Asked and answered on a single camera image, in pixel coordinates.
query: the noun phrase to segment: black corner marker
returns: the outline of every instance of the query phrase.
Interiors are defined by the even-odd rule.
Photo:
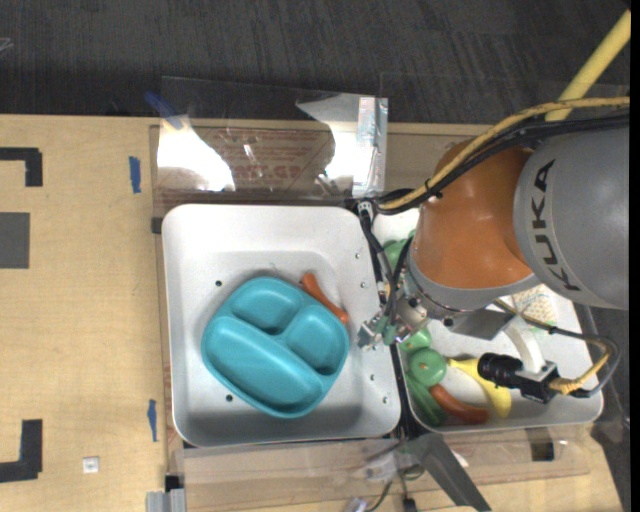
[[[42,186],[42,153],[38,148],[0,148],[0,160],[24,160],[25,187]]]
[[[22,420],[20,458],[0,462],[0,483],[36,480],[42,471],[42,420]]]

